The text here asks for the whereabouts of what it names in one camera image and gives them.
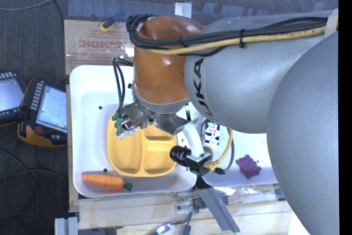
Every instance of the display screen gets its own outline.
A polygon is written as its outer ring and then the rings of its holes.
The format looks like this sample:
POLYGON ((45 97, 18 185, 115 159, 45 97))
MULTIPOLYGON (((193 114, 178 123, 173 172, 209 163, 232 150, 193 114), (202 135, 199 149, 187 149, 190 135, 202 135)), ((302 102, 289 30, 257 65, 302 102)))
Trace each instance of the display screen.
POLYGON ((0 112, 21 106, 23 91, 16 79, 0 80, 0 112))
POLYGON ((65 92, 45 86, 36 123, 67 133, 65 92))

